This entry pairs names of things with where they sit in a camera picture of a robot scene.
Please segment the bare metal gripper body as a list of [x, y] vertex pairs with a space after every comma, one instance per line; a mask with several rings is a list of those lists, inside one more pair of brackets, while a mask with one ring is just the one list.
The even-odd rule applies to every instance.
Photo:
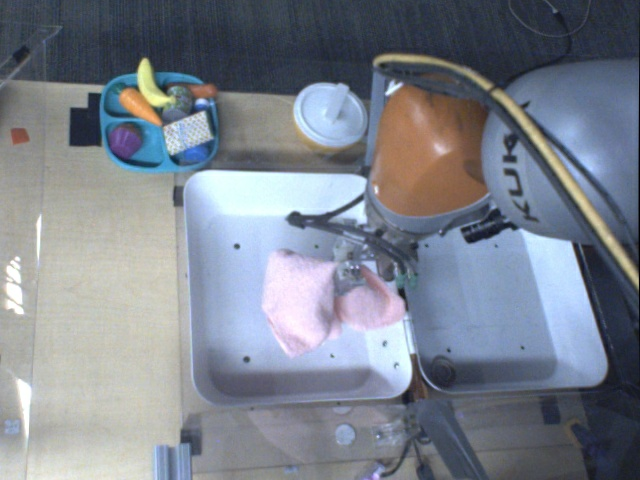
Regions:
[[394, 280], [414, 282], [417, 279], [417, 266], [413, 257], [384, 239], [378, 232], [342, 222], [333, 223], [332, 230], [341, 240], [350, 244], [349, 251], [340, 253], [339, 257], [359, 263], [384, 259], [392, 265]]

